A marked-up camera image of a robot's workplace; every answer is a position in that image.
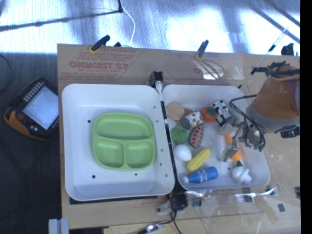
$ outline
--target toy can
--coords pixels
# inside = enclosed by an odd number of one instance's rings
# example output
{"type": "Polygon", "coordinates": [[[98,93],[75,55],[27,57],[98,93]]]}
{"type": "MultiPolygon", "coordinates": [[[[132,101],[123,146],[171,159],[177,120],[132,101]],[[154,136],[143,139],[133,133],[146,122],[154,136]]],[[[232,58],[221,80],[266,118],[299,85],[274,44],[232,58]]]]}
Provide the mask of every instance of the toy can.
{"type": "Polygon", "coordinates": [[[180,123],[185,130],[189,130],[203,123],[203,116],[200,112],[192,112],[182,117],[180,123]]]}

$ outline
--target toy egg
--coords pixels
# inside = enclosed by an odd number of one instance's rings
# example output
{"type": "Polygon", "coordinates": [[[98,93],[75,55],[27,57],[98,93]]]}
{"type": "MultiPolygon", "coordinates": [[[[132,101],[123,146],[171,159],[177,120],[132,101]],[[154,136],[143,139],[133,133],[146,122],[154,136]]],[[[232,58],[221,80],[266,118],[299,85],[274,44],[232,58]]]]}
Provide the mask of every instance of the toy egg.
{"type": "Polygon", "coordinates": [[[192,159],[190,148],[184,144],[179,144],[175,147],[174,156],[181,161],[190,161],[192,159]]]}

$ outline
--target toy watermelon slice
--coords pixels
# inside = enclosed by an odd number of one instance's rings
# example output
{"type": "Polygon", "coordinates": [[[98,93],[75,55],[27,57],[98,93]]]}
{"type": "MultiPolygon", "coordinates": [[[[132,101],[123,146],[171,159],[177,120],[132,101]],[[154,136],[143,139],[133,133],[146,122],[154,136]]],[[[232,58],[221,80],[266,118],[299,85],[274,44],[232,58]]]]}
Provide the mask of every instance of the toy watermelon slice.
{"type": "Polygon", "coordinates": [[[191,146],[197,148],[199,147],[202,137],[203,137],[203,132],[204,132],[204,126],[203,124],[199,124],[196,126],[191,134],[190,134],[190,144],[191,146]]]}

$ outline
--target white cable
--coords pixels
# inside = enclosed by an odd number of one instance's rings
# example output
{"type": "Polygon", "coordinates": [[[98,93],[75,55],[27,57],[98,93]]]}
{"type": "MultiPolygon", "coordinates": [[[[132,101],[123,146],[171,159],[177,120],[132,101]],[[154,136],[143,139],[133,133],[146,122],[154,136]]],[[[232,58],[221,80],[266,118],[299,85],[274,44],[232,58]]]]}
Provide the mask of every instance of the white cable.
{"type": "Polygon", "coordinates": [[[132,22],[133,22],[133,32],[132,32],[132,36],[131,36],[130,44],[129,44],[129,46],[131,46],[131,45],[132,45],[133,36],[134,36],[135,30],[136,30],[136,23],[135,23],[135,21],[133,20],[132,16],[128,13],[128,11],[126,11],[126,9],[125,9],[124,7],[123,7],[122,9],[123,9],[123,11],[127,14],[127,16],[130,17],[130,19],[131,19],[132,22]]]}

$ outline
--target green plastic plate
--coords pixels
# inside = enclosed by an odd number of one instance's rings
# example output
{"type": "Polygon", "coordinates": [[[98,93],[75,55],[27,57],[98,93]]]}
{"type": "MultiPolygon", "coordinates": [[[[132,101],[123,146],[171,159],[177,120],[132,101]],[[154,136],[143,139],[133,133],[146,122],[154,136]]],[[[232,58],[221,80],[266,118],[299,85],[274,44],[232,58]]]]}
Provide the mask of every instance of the green plastic plate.
{"type": "Polygon", "coordinates": [[[155,159],[153,126],[141,115],[104,113],[93,126],[93,153],[96,161],[109,169],[145,169],[155,159]]]}

